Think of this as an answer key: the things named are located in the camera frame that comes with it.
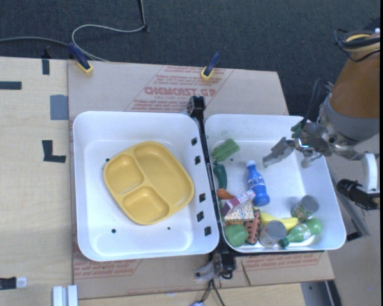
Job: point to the yellow banana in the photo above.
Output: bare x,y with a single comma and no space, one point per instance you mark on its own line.
290,222

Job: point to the white and purple carton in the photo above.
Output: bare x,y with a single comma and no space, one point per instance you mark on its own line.
239,200

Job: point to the green bottle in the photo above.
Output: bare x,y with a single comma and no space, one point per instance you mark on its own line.
303,231

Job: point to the green pear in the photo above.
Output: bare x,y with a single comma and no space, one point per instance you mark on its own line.
235,234

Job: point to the brown cardboard board red print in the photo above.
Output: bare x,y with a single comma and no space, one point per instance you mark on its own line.
140,88

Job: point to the watermelon slice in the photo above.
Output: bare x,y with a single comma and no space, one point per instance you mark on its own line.
252,229

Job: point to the black cylinder on white bracket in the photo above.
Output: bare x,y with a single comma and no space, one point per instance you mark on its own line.
359,193

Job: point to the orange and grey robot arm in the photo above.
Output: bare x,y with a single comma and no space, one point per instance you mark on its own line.
354,88

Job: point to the thin black and white rod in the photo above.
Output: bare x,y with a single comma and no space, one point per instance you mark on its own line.
207,167

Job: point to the silver can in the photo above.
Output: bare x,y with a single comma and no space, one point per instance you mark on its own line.
273,233

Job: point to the yellow divided plate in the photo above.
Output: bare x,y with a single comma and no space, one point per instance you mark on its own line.
153,171

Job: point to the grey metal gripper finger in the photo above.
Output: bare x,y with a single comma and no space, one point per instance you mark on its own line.
279,151
311,160

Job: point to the white plastic tray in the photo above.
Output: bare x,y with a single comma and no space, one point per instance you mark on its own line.
293,177
95,183

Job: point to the green pea pods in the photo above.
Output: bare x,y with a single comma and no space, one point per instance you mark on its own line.
225,150

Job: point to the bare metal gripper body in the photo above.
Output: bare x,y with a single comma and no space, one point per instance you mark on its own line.
328,139

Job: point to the blue bottle white cap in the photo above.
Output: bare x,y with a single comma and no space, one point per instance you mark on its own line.
258,183

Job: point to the green pepper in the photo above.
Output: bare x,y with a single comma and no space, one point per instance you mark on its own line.
221,175

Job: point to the orange carrot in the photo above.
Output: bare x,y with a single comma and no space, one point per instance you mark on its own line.
224,193

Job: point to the yellow patterned carton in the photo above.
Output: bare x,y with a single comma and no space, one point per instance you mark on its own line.
241,215

